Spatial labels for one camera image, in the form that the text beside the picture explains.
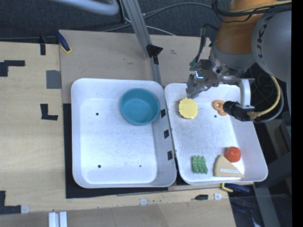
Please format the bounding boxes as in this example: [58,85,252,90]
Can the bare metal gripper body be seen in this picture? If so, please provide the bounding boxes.
[189,59,245,87]

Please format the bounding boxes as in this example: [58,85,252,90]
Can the yellow round biscuit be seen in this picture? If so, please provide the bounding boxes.
[178,97,199,120]

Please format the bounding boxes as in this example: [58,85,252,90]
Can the orange pretzel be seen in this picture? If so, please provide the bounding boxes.
[212,99,228,117]

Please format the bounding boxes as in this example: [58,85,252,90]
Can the white plastic tray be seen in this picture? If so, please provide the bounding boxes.
[70,78,178,189]
[163,82,269,186]

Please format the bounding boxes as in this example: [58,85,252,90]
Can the teal bowl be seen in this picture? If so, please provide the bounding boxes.
[119,88,161,126]

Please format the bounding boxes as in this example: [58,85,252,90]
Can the red tomato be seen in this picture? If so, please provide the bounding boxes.
[224,146,242,163]

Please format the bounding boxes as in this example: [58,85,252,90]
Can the green grapes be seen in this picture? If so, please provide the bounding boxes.
[191,155,208,175]

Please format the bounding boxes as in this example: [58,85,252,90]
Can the beige cheese wedge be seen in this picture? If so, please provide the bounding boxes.
[213,154,245,178]

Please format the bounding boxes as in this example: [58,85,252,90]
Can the pale wood board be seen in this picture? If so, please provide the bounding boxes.
[58,29,255,196]

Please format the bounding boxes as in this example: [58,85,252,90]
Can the black cylinder on white bracket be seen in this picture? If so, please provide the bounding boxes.
[222,78,256,122]

